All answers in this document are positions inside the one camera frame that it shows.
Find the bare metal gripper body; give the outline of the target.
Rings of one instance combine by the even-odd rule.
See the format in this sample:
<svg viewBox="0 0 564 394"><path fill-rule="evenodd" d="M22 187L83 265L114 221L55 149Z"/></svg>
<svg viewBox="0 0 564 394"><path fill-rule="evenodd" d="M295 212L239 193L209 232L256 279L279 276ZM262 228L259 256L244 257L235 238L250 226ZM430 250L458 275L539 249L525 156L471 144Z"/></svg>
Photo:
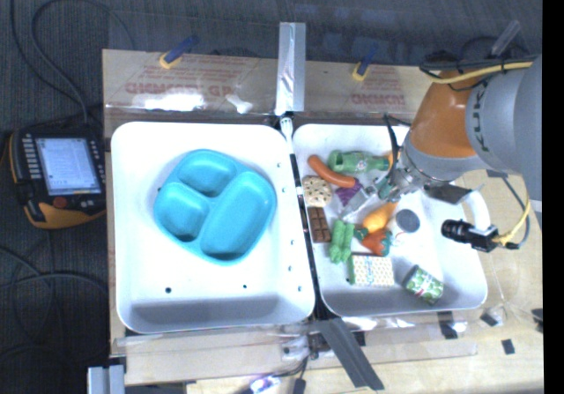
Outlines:
<svg viewBox="0 0 564 394"><path fill-rule="evenodd" d="M443 186L445 181L426 176L414 167L394 166L375 187L380 200L396 203L404 195Z"/></svg>

